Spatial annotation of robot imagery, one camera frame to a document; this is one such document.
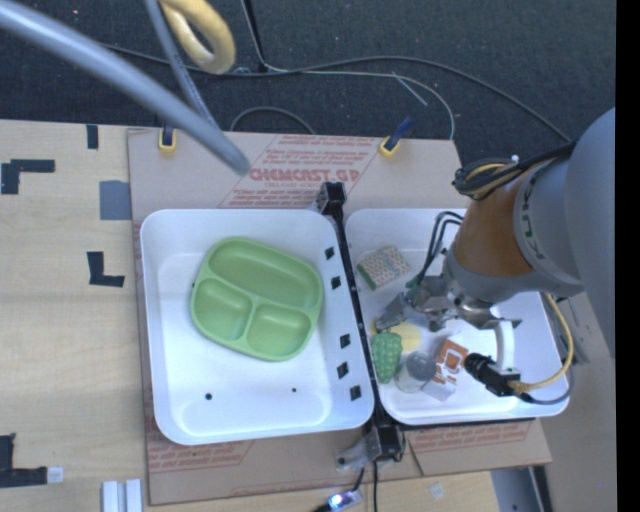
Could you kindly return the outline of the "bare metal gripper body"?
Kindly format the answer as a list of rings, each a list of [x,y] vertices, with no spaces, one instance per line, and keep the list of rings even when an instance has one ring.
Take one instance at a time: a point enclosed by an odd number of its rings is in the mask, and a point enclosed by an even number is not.
[[[494,327],[492,304],[476,298],[465,291],[451,277],[427,276],[410,290],[414,310],[426,318],[431,311],[454,310],[458,320],[463,320],[477,329]]]

